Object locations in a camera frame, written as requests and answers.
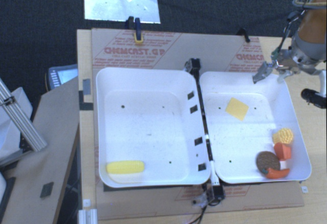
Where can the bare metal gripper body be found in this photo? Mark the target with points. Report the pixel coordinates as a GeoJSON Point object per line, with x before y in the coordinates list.
{"type": "Point", "coordinates": [296, 61]}

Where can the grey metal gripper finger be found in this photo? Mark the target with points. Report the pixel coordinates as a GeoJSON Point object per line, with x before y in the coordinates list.
{"type": "Point", "coordinates": [283, 76]}
{"type": "Point", "coordinates": [260, 73]}

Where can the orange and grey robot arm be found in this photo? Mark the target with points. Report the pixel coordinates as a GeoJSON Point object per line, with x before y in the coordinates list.
{"type": "Point", "coordinates": [310, 26]}

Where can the yellow cheese slice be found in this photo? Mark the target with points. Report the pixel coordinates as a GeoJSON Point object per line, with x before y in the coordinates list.
{"type": "Point", "coordinates": [237, 109]}

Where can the short yellow corn piece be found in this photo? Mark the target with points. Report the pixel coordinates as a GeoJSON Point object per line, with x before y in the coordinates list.
{"type": "Point", "coordinates": [283, 136]}

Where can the white plastic tray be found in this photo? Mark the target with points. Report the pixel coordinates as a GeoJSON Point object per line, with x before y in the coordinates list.
{"type": "Point", "coordinates": [143, 125]}
{"type": "Point", "coordinates": [240, 141]}

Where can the thin black and white rod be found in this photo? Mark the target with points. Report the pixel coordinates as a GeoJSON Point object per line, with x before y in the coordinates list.
{"type": "Point", "coordinates": [204, 120]}

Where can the orange block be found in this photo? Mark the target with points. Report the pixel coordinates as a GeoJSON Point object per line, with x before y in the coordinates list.
{"type": "Point", "coordinates": [283, 152]}

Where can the brown round biscuit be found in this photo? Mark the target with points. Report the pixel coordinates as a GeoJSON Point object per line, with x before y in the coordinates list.
{"type": "Point", "coordinates": [267, 161]}

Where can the brown cardboard board red print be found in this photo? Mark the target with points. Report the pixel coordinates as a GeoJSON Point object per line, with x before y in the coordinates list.
{"type": "Point", "coordinates": [168, 44]}

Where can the orange carrot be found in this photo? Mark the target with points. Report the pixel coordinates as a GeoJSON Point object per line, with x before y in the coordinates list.
{"type": "Point", "coordinates": [277, 173]}

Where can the yellow corn cob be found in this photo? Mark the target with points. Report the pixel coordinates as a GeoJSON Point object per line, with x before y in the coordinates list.
{"type": "Point", "coordinates": [125, 167]}

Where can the black cylinder on white bracket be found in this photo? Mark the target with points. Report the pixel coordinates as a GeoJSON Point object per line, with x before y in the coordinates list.
{"type": "Point", "coordinates": [314, 97]}

